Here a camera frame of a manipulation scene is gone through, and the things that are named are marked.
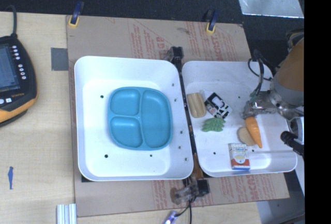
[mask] cardboard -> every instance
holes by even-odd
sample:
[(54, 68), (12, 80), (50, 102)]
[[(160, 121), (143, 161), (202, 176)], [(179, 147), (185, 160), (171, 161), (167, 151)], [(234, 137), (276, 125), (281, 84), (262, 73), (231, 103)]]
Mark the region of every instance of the cardboard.
[[(74, 64), (86, 55), (163, 59), (171, 46), (183, 47), (183, 63), (247, 61), (250, 52), (241, 25), (80, 16), (76, 28), (67, 25), (74, 189), (77, 216), (95, 216), (183, 208), (171, 201), (170, 190), (181, 180), (90, 182), (78, 168)], [(210, 193), (192, 206), (243, 203), (288, 198), (283, 173), (208, 178)]]

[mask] table surface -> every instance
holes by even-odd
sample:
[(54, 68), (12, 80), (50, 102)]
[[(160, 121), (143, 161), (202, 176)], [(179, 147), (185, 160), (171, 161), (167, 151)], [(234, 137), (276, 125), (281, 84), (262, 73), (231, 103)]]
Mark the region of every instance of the table surface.
[[(52, 71), (51, 48), (67, 48), (66, 16), (18, 13), (17, 34), (34, 62), (39, 97), (0, 128), (0, 223), (56, 223), (56, 205), (75, 203), (67, 71)], [(0, 12), (0, 36), (13, 15)], [(8, 171), (13, 167), (12, 189)], [(169, 210), (82, 217), (77, 223), (162, 223)], [(176, 224), (188, 223), (188, 211)], [(192, 223), (261, 223), (255, 202), (195, 207)]]

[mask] carrot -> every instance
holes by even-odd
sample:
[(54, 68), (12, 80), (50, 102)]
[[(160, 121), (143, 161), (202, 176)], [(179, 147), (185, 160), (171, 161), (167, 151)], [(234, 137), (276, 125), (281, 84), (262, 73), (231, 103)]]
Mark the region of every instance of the carrot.
[(249, 116), (245, 119), (246, 127), (248, 129), (248, 132), (252, 136), (255, 143), (259, 146), (259, 148), (262, 148), (262, 141), (261, 141), (261, 134), (260, 129), (258, 126), (258, 122), (255, 119), (254, 116)]

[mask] blue divided plate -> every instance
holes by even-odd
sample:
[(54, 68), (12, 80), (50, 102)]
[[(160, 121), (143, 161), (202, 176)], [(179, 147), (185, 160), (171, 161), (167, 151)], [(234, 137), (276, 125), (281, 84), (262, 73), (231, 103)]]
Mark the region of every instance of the blue divided plate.
[(108, 125), (117, 145), (131, 150), (159, 150), (172, 139), (172, 114), (167, 97), (143, 87), (123, 87), (110, 96)]

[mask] blue marker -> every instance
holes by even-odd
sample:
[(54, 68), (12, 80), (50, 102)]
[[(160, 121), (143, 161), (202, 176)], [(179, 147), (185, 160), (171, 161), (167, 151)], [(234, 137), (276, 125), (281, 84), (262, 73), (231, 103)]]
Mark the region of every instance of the blue marker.
[(8, 172), (9, 189), (10, 189), (10, 190), (13, 189), (13, 187), (12, 187), (12, 178), (13, 178), (13, 176), (14, 176), (13, 169), (14, 169), (14, 168), (13, 168), (12, 166), (10, 166), (10, 167), (9, 167), (9, 172)]

